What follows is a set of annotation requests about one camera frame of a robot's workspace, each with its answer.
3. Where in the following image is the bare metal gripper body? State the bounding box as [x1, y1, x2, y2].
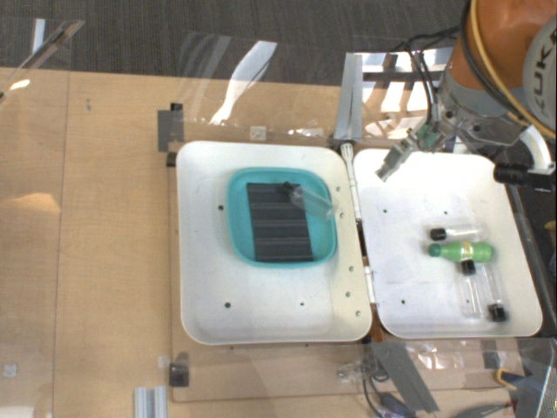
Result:
[442, 110, 526, 148]

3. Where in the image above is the clear plastic bottle black cap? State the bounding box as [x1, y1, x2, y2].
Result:
[480, 264, 510, 324]
[282, 180, 336, 223]
[460, 259, 486, 320]
[429, 226, 485, 242]

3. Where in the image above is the teal plate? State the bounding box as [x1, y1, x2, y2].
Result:
[225, 166, 339, 270]

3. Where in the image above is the white plastic tray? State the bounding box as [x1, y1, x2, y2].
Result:
[352, 147, 545, 340]
[175, 140, 374, 347]

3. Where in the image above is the green plastic bottle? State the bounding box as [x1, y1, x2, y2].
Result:
[427, 240, 495, 263]

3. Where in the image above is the dark grey ribbed packet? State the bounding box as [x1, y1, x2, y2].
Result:
[245, 181, 316, 264]

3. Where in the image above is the black cylinder on white bracket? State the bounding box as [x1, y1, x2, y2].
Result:
[493, 126, 557, 193]

